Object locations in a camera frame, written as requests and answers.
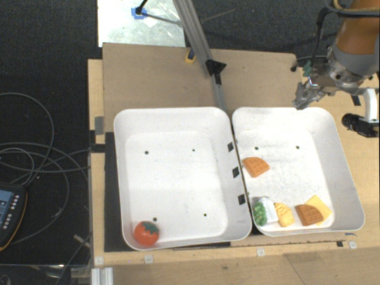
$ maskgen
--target cheese slice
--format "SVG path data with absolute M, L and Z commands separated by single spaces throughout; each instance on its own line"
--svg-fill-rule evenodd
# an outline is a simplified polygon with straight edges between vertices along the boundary
M 331 213 L 333 213 L 317 195 L 313 195 L 305 204 L 314 206 L 322 214 L 323 221 L 316 223 L 319 226 L 331 215 Z

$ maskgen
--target black clamp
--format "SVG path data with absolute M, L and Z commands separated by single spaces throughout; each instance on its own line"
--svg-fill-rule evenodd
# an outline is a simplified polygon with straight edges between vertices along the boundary
M 226 66 L 227 64 L 212 59 L 208 59 L 206 61 L 207 71 L 210 74 L 210 76 L 214 75 L 216 84 L 218 85 L 221 85 L 220 73 L 222 72 L 222 70 L 224 70 Z

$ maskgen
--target wooden table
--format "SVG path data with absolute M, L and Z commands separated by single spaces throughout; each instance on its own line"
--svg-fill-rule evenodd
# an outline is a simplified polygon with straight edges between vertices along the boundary
M 290 71 L 290 67 L 295 62 L 294 55 L 218 49 L 212 50 L 212 53 L 215 60 L 227 63 L 222 73 L 222 82 L 229 115 L 241 106 L 287 107 L 292 105 L 297 83 L 302 79 L 300 72 Z M 178 47 L 104 44 L 103 60 L 88 62 L 90 129 L 96 133 L 96 143 L 104 144 L 104 132 L 113 131 L 113 118 L 123 109 L 214 106 L 210 78 L 199 64 L 186 64 L 185 55 L 186 49 Z M 365 83 L 369 86 L 378 86 L 377 79 Z M 354 257 L 360 258 L 363 263 L 369 261 L 369 265 L 374 263 L 374 259 L 380 262 L 379 257 L 376 256 L 380 250 L 379 139 L 363 138 L 342 126 L 340 121 L 344 114 L 364 114 L 364 107 L 353 106 L 348 94 L 338 92 L 336 96 L 324 98 L 320 103 L 314 103 L 312 106 L 323 107 L 335 119 L 343 150 L 366 215 L 366 222 L 362 229 L 349 235 L 337 232 L 287 237 L 250 236 L 247 239 L 232 242 L 232 246 L 228 248 L 104 252 L 105 155 L 92 153 L 90 196 L 94 266 L 115 267 L 115 280 L 120 279 L 120 284 L 124 284 L 121 280 L 125 280 L 126 275 L 135 277 L 132 278 L 135 281 L 134 284 L 145 284 L 145 282 L 150 284 L 152 280 L 156 282 L 158 279 L 154 276 L 147 278 L 143 271 L 155 271 L 160 275 L 162 269 L 164 271 L 167 269 L 169 272 L 171 269 L 176 269 L 178 265 L 182 265 L 184 270 L 204 270 L 204 275 L 197 274 L 189 279 L 193 283 L 181 284 L 197 283 L 194 278 L 201 281 L 208 274 L 207 267 L 210 270 L 215 268 L 216 271 L 219 271 L 220 267 L 227 267 L 221 269 L 222 274 L 217 273 L 220 283 L 224 284 L 226 280 L 224 275 L 230 269 L 230 265 L 234 266 L 234 274 L 244 274 L 249 270 L 248 263 L 254 267 L 261 267 L 260 271 L 263 275 L 259 279 L 264 284 L 274 284 L 269 282 L 271 278 L 268 278 L 265 273 L 265 270 L 272 266 L 278 267 L 279 271 L 276 273 L 278 276 L 284 276 L 284 282 L 288 280 L 287 277 L 290 280 L 297 274 L 304 284 L 319 284 L 308 283 L 307 280 L 315 281 L 315 277 L 319 278 L 320 274 L 305 274 L 303 277 L 300 274 L 307 269 L 313 270 L 312 268 L 316 271 L 325 267 L 341 270 L 345 269 L 344 265 L 347 271 L 351 271 L 350 265 L 353 265 Z M 349 241 L 356 243 L 355 250 L 350 249 Z M 342 242 L 343 246 L 337 246 L 337 242 Z M 262 251 L 262 248 L 266 255 L 265 259 L 258 257 L 258 250 Z M 153 256 L 155 264 L 145 265 L 145 256 L 149 258 Z M 340 259 L 341 262 L 335 263 L 332 259 Z M 361 278 L 363 276 L 378 277 L 379 273 L 378 270 L 373 270 L 370 274 L 362 273 Z M 252 284 L 250 282 L 253 279 L 259 280 L 247 277 L 242 278 L 239 284 Z M 327 282 L 332 279 L 335 278 L 327 274 L 326 282 L 321 284 L 335 284 Z M 169 282 L 162 275 L 159 280 Z

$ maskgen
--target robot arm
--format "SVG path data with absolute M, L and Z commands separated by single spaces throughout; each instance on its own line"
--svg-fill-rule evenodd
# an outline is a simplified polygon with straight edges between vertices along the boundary
M 304 76 L 308 80 L 304 84 L 299 83 L 293 104 L 297 109 L 304 109 L 325 95 L 335 95 L 338 90 L 352 96 L 363 96 L 366 115 L 347 114 L 343 117 L 343 124 L 366 137 L 378 137 L 376 94 L 379 89 L 359 86 L 379 72 L 380 0 L 354 0 L 349 9 L 342 9 L 338 0 L 333 1 L 334 7 L 328 6 L 320 15 L 326 16 L 334 11 L 344 15 L 345 19 L 327 58 L 321 61 L 312 58 L 312 64 L 309 62 L 304 67 Z

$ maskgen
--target green vegetable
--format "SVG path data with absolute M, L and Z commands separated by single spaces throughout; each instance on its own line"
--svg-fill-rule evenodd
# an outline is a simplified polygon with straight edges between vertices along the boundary
M 267 212 L 261 202 L 257 202 L 254 206 L 254 219 L 259 226 L 263 226 L 267 223 Z

